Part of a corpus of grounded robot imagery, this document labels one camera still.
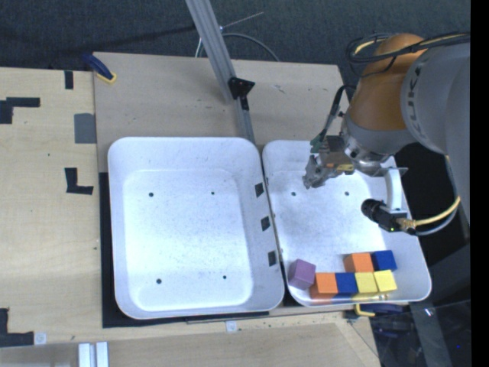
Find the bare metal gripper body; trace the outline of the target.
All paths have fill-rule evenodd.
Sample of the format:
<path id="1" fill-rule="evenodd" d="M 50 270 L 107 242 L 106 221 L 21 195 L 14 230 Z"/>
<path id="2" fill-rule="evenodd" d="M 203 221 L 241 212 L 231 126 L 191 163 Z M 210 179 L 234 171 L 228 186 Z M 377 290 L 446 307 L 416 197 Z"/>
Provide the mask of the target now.
<path id="1" fill-rule="evenodd" d="M 374 176 L 389 157 L 360 145 L 353 137 L 327 135 L 319 148 L 317 163 L 320 167 L 334 167 L 337 176 L 355 171 Z"/>

